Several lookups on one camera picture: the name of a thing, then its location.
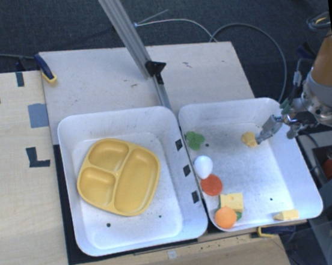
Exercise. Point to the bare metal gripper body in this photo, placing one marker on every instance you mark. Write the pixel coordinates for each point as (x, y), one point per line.
(321, 114)

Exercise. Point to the green toy vegetable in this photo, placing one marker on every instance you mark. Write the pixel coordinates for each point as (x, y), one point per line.
(195, 139)

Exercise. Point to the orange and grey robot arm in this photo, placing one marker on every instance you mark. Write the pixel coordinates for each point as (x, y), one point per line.
(323, 59)

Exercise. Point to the small yellow toy food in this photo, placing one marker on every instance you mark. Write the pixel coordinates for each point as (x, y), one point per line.
(248, 139)

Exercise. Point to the red tomato slice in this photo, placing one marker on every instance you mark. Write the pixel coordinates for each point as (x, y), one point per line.
(211, 185)

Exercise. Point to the thin black rod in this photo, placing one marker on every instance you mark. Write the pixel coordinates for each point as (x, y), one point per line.
(185, 144)

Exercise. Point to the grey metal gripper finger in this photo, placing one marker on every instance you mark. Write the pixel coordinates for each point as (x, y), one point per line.
(270, 128)
(292, 133)

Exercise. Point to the yellow cheese wedge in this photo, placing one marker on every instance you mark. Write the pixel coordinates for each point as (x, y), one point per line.
(287, 215)

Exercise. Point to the orange fruit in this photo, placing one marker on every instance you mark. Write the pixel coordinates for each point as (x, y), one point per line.
(225, 218)

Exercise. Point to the yellow cheese block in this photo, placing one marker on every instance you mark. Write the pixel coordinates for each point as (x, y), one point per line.
(232, 201)

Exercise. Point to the yellow divided plate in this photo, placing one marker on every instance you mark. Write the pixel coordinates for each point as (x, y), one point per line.
(120, 177)

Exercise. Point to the white egg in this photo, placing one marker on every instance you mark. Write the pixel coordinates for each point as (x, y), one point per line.
(203, 166)

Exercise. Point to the white plastic tray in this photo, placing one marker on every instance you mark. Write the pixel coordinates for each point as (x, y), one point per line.
(251, 178)
(177, 218)

